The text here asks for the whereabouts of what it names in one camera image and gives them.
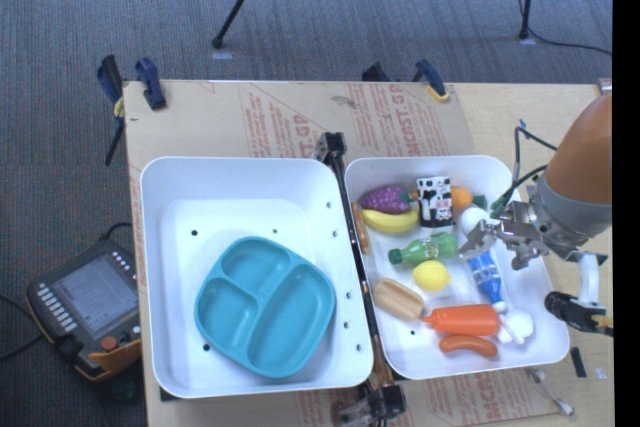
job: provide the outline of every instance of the toy bottle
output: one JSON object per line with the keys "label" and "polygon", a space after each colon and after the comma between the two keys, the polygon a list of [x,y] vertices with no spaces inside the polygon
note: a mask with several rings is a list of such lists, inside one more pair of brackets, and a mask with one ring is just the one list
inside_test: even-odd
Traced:
{"label": "toy bottle", "polygon": [[438,233],[431,237],[413,240],[404,249],[389,251],[389,261],[396,265],[402,262],[415,264],[458,253],[458,240],[450,233]]}
{"label": "toy bottle", "polygon": [[491,253],[485,251],[474,258],[469,258],[467,263],[471,267],[471,275],[478,289],[489,298],[498,313],[503,313],[507,309],[507,304],[500,296],[502,279],[498,266],[491,258]]}
{"label": "toy bottle", "polygon": [[422,317],[436,331],[455,335],[492,336],[498,332],[498,313],[490,304],[465,304],[434,308]]}

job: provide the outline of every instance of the orange bottle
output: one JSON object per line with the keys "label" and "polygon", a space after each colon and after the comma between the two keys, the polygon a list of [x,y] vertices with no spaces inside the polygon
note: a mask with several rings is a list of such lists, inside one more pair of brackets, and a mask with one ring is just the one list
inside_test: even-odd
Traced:
{"label": "orange bottle", "polygon": [[490,304],[465,304],[434,308],[422,317],[436,331],[456,335],[492,336],[500,327],[498,313]]}

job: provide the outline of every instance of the toy banana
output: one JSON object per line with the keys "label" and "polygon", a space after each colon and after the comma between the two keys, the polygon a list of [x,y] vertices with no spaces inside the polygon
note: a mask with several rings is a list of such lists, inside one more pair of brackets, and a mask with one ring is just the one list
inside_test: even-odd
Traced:
{"label": "toy banana", "polygon": [[383,233],[404,233],[411,230],[418,222],[420,210],[411,208],[402,214],[385,214],[368,208],[362,209],[362,220],[374,230]]}

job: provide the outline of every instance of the white tray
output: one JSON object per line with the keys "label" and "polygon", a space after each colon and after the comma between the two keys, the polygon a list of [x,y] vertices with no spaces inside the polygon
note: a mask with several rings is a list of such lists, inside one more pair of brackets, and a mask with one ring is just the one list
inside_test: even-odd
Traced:
{"label": "white tray", "polygon": [[[352,162],[345,171],[345,185],[351,202],[358,201],[366,192],[392,183],[402,184],[407,190],[415,190],[416,178],[449,176],[451,185],[458,185],[473,195],[484,195],[489,204],[503,194],[511,184],[510,170],[499,160],[488,156],[443,156],[410,158],[365,158]],[[517,191],[513,199],[519,199]],[[462,244],[466,238],[459,230],[454,211],[454,234]],[[443,259],[451,275],[450,284],[438,292],[425,292],[413,279],[413,266],[392,265],[387,257],[390,249],[404,248],[419,238],[421,229],[387,235],[368,229],[371,255],[362,255],[363,265],[371,290],[381,278],[399,281],[423,296],[425,314],[433,308],[488,302],[475,286],[466,262],[457,257]],[[491,254],[502,277],[502,296],[509,309],[522,310],[531,315],[534,333],[523,345],[514,342],[492,341],[498,347],[498,356],[487,359],[471,351],[455,351],[445,354],[438,348],[442,334],[437,333],[421,319],[414,322],[400,320],[374,306],[376,321],[384,354],[389,365],[408,379],[428,379],[458,374],[468,374],[505,368],[543,365],[564,358],[569,350],[569,332],[564,322],[544,307],[544,298],[552,291],[542,258],[530,261],[529,267],[520,271],[511,268],[514,253],[501,241]]]}
{"label": "white tray", "polygon": [[[163,157],[141,177],[151,354],[160,386],[202,398],[356,386],[373,367],[360,281],[337,180],[312,159]],[[206,340],[194,320],[198,290],[234,241],[265,237],[315,264],[336,306],[307,364],[262,377]]]}

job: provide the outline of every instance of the toy lemon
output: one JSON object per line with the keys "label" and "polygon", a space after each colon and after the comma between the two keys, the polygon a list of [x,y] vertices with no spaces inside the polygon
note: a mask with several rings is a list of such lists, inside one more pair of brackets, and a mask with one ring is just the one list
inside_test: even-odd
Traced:
{"label": "toy lemon", "polygon": [[447,267],[437,260],[427,260],[413,269],[413,279],[417,285],[428,292],[437,292],[451,281]]}

